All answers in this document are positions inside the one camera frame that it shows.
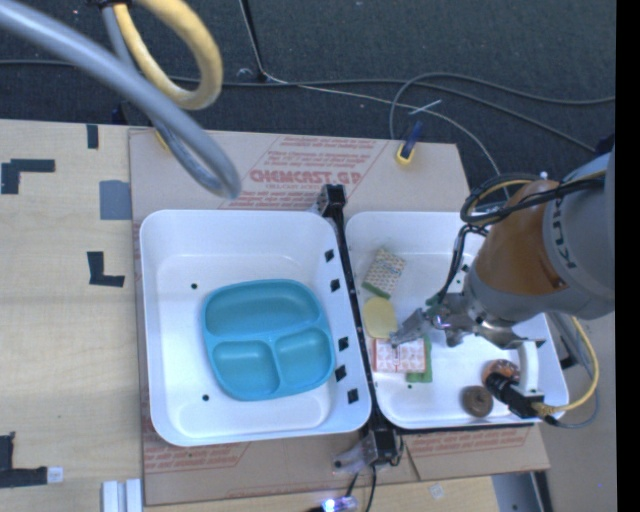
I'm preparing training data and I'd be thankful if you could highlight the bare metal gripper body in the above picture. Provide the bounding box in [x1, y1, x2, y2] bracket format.
[427, 292, 526, 351]

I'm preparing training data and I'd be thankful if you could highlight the white carton with red pattern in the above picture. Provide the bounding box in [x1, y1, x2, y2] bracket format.
[371, 337, 429, 374]

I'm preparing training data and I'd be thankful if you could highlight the yellow round biscuit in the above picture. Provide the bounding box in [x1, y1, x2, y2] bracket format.
[361, 295, 399, 340]

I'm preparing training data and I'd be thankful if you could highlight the cream patterned packet green edge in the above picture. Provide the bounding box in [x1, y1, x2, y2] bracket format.
[360, 247, 408, 301]

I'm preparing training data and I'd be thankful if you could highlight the orange frosted doughnut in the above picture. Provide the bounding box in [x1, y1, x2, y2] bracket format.
[480, 358, 522, 389]

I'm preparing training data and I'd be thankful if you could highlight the white plastic tray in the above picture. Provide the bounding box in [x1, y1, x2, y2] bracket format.
[138, 208, 374, 448]
[344, 210, 571, 431]

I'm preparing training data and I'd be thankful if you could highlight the brown doughnut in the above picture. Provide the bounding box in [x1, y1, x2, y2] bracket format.
[460, 384, 495, 418]

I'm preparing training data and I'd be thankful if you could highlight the blue divided plate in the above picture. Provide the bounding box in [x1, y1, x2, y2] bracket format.
[200, 278, 337, 403]

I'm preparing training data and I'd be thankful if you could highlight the brown cardboard board red print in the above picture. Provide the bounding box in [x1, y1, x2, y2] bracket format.
[128, 128, 551, 507]

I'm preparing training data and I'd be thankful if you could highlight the black cylinder on white bracket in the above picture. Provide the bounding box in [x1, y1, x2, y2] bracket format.
[483, 338, 547, 420]

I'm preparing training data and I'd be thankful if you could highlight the black block with thin wires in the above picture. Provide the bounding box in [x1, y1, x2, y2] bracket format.
[318, 183, 348, 218]
[368, 428, 402, 467]

